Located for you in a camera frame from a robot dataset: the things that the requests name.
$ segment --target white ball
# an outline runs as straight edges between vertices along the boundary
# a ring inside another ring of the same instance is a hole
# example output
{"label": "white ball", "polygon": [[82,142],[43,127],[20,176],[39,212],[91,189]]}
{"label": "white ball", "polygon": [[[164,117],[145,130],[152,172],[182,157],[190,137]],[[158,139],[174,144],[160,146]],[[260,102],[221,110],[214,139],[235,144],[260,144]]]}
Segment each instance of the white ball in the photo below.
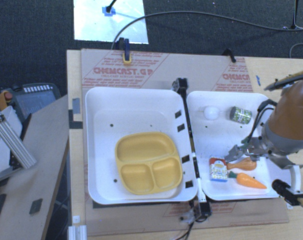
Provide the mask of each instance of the white ball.
{"label": "white ball", "polygon": [[215,106],[207,106],[203,114],[207,120],[216,120],[220,116],[220,110]]}

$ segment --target small box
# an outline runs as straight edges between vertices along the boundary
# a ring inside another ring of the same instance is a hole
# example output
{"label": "small box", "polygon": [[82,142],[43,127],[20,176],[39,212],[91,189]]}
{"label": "small box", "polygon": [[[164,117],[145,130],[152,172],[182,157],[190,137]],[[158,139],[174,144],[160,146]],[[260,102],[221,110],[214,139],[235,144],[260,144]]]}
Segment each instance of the small box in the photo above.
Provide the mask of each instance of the small box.
{"label": "small box", "polygon": [[225,159],[211,157],[209,159],[209,174],[211,181],[226,182],[228,180],[228,176]]}

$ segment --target yellow plate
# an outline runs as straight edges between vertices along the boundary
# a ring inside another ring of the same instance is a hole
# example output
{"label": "yellow plate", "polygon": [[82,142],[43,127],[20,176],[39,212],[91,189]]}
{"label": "yellow plate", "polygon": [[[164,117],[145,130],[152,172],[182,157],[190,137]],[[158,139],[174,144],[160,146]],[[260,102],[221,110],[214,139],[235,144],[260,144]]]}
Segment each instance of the yellow plate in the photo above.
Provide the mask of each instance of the yellow plate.
{"label": "yellow plate", "polygon": [[136,195],[171,190],[182,181],[182,164],[172,139],[162,132],[143,132],[121,138],[115,147],[119,176]]}

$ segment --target black electronic device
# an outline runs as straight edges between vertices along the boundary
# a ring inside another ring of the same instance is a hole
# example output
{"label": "black electronic device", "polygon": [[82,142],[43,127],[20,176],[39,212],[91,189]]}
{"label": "black electronic device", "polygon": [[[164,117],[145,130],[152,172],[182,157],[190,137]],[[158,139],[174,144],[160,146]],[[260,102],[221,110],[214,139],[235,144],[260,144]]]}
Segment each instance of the black electronic device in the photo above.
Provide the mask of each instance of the black electronic device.
{"label": "black electronic device", "polygon": [[0,90],[0,110],[12,106],[21,122],[30,114],[37,112],[61,97],[53,83],[31,83],[13,85]]}

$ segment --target green can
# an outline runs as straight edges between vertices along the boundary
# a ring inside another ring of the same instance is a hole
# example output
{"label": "green can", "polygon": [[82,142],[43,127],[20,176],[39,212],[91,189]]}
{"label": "green can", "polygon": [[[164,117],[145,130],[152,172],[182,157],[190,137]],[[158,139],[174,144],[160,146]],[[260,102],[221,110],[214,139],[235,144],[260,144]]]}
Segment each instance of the green can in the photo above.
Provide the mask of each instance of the green can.
{"label": "green can", "polygon": [[240,107],[233,106],[230,111],[230,120],[247,125],[252,119],[252,112]]}

